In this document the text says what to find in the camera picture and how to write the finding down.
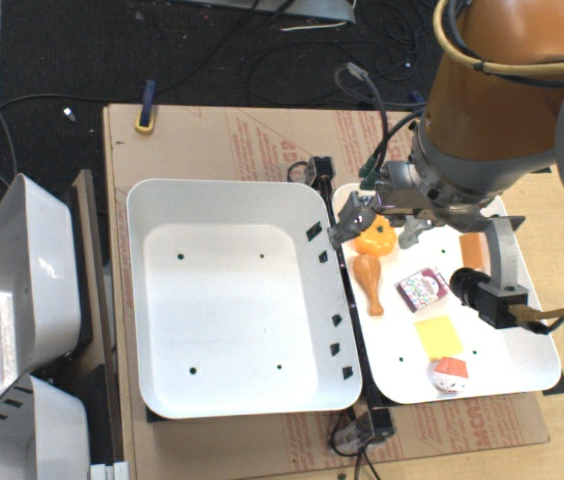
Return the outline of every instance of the small package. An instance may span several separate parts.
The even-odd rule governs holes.
[[[437,268],[424,268],[400,281],[397,290],[414,313],[449,293],[449,285]]]

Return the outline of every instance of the orange toy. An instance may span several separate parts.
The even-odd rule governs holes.
[[[369,298],[369,315],[371,316],[384,314],[384,308],[378,298],[381,268],[377,256],[361,254],[353,258],[353,273]]]
[[[353,245],[360,254],[379,257],[390,254],[396,241],[397,233],[389,221],[378,215],[373,224],[354,239]]]

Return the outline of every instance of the hole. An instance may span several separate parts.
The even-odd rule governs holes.
[[[313,226],[311,226],[306,232],[306,237],[309,239],[309,242],[313,240],[316,236],[318,236],[321,231],[322,231],[322,224],[320,224],[319,221],[313,224]]]
[[[7,398],[4,403],[6,405],[10,405],[11,407],[22,407],[22,402],[18,401],[18,400],[13,400],[11,398]]]

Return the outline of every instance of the wooden table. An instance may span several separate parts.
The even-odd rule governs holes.
[[[132,477],[148,480],[166,478],[236,478],[240,463],[251,461],[252,478],[270,478],[267,471],[279,472],[280,464],[271,453],[284,442],[266,442],[267,417],[230,419],[222,422],[183,422],[182,444],[195,444],[189,452],[191,464],[204,465],[209,476],[196,476],[195,467],[186,475],[165,446],[166,427],[146,422],[137,388],[137,358],[134,350],[132,293],[128,272],[128,243],[125,229],[125,198],[137,181],[151,177],[198,179],[267,179],[283,181],[286,167],[308,155],[327,154],[336,163],[336,181],[354,182],[355,170],[375,145],[379,120],[374,113],[358,119],[354,112],[329,114],[309,110],[213,109],[200,107],[160,107],[153,135],[136,133],[133,123],[139,110],[134,105],[112,105],[105,109],[105,151],[109,192],[111,263],[114,282],[118,381],[125,459],[131,463]],[[227,112],[237,118],[229,122]],[[222,118],[209,119],[209,112]],[[393,115],[395,122],[401,115]],[[222,142],[214,144],[220,137]],[[390,155],[408,153],[410,136],[400,132]],[[564,306],[564,188],[557,172],[529,174],[503,196],[510,215],[524,215],[526,222],[516,232],[520,248],[542,307]],[[554,333],[554,341],[564,371],[564,325]],[[416,460],[395,460],[376,464],[383,479],[413,478],[473,480],[524,478],[525,480],[564,479],[564,393],[527,395],[537,398],[549,440],[529,446],[513,446],[459,454],[446,454]],[[233,441],[244,440],[244,453],[237,455]],[[208,442],[210,448],[204,449]],[[350,466],[305,471],[276,476],[284,480],[334,480]],[[371,478],[364,468],[362,478]]]

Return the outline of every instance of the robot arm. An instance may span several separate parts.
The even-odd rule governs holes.
[[[360,233],[371,210],[404,228],[402,248],[436,226],[484,232],[491,276],[461,269],[454,293],[496,328],[551,332],[556,326],[539,323],[517,284],[513,234],[524,217],[482,209],[524,174],[556,163],[564,184],[564,0],[468,0],[456,21],[460,1],[440,0],[434,12],[444,54],[408,161],[372,173],[373,196],[347,203],[331,241],[339,247]],[[451,38],[442,23],[449,5]]]

